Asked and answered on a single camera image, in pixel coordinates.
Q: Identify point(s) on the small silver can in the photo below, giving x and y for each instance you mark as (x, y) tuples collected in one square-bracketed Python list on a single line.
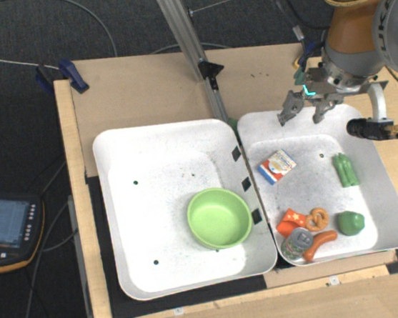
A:
[(296, 245)]

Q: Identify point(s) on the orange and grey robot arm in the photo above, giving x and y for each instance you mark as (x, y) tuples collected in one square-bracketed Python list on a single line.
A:
[(355, 27)]

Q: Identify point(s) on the green toy bean pods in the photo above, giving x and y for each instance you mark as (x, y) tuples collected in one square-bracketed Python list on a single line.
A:
[(345, 170)]

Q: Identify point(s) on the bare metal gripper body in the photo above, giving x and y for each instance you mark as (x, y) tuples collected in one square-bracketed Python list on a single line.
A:
[(326, 79)]

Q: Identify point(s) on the red white blue carton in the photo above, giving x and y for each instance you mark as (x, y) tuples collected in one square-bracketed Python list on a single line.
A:
[(277, 166)]

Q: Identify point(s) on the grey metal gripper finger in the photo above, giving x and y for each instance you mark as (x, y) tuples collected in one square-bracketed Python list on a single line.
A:
[(324, 107), (290, 107)]

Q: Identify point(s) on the brown toy pretzel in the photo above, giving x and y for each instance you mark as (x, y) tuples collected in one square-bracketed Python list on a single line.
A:
[(316, 220)]

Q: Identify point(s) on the orange packet with yellow star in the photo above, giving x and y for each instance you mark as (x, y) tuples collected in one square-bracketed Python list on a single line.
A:
[(289, 221)]

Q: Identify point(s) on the green bowl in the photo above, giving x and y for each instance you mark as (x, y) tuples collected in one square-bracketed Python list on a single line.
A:
[(219, 218)]

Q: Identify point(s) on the black cylinder on white bracket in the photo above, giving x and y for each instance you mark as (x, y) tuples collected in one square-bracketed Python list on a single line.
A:
[(369, 128)]

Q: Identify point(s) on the green toy pepper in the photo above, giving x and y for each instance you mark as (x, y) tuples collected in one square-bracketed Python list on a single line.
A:
[(351, 223)]

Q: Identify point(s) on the white plastic tray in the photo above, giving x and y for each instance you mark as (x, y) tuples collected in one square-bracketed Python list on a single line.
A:
[(164, 231), (318, 190)]

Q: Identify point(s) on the brown cardboard board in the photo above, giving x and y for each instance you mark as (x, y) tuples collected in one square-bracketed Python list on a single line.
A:
[(148, 96)]

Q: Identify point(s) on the orange toy sausage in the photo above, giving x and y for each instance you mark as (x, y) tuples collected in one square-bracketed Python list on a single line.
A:
[(320, 240)]

